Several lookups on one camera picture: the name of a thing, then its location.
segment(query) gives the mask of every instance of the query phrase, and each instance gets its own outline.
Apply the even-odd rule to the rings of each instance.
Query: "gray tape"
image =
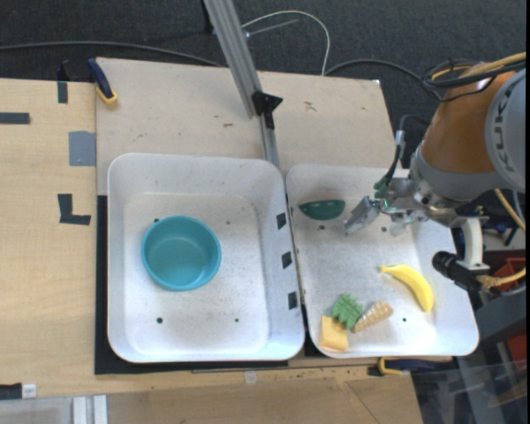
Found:
[[[96,135],[86,131],[69,132],[69,164],[96,166]]]

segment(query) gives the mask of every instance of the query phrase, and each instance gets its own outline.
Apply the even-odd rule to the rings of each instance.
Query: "black hole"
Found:
[[[287,251],[283,256],[281,256],[281,261],[283,262],[283,269],[286,269],[292,264],[291,252]]]
[[[286,225],[286,214],[283,212],[282,214],[279,214],[278,216],[276,216],[276,228],[280,230],[285,225]]]
[[[293,309],[294,307],[297,307],[298,304],[299,304],[299,301],[297,299],[297,293],[291,292],[289,294],[289,309]]]

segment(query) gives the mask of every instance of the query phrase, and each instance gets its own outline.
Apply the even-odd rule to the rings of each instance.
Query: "sink basin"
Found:
[[[134,363],[287,360],[304,343],[281,172],[261,159],[125,154],[108,172],[108,339]],[[190,216],[222,249],[216,276],[170,291],[141,240],[156,219]]]

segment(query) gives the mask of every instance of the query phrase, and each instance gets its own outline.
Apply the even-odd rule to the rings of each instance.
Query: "yellow cheese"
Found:
[[[339,352],[347,349],[349,341],[344,324],[333,317],[323,315],[319,346]]]

